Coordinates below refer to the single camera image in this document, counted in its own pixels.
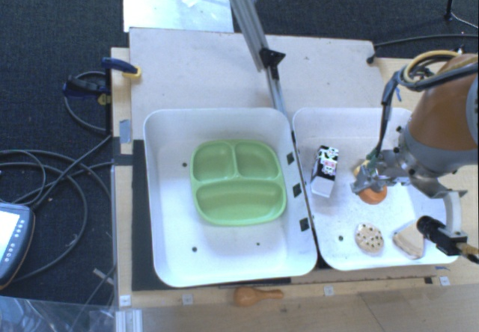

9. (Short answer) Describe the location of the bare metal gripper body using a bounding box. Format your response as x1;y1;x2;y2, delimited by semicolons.
368;148;426;189

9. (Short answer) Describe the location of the yellow round toy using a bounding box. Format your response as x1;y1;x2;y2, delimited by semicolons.
353;160;372;177

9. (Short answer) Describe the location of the orange round toy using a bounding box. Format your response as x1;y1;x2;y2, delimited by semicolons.
358;185;388;206

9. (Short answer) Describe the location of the white plastic tray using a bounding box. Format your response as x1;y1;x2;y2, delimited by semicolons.
143;107;320;289
291;106;464;272

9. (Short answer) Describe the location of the black and white carton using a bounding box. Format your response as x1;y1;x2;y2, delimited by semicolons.
309;144;341;199

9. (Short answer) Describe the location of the beige chocolate chip biscuit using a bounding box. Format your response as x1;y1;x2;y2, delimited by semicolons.
354;222;385;256

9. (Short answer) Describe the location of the thin black rod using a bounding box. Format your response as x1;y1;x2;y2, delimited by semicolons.
290;127;320;249

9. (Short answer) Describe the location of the tan bread slice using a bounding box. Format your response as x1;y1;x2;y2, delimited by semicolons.
392;221;427;261

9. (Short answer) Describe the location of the green divided plate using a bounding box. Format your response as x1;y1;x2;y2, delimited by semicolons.
189;138;288;227

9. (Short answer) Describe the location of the black cylinder on white bracket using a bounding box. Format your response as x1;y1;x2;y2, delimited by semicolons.
415;190;471;257

